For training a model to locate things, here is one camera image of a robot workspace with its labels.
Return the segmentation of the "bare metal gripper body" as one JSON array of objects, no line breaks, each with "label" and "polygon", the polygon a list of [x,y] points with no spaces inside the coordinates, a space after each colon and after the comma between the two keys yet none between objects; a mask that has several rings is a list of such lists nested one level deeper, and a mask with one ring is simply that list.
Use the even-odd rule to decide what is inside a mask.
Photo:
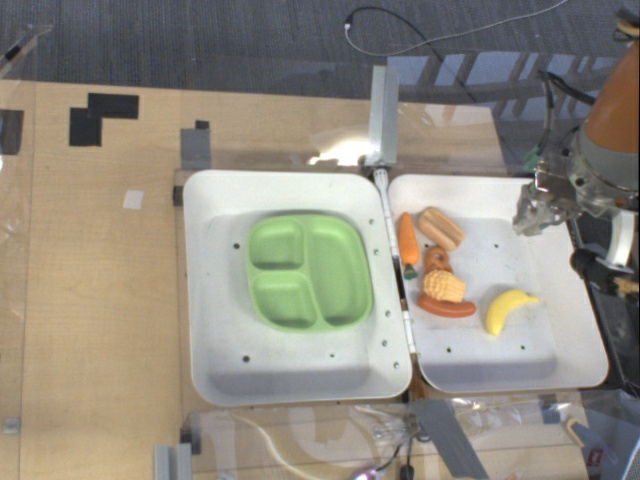
[{"label": "bare metal gripper body", "polygon": [[551,156],[535,168],[531,203],[540,216],[613,216],[621,211],[621,191],[604,181],[580,157]]}]

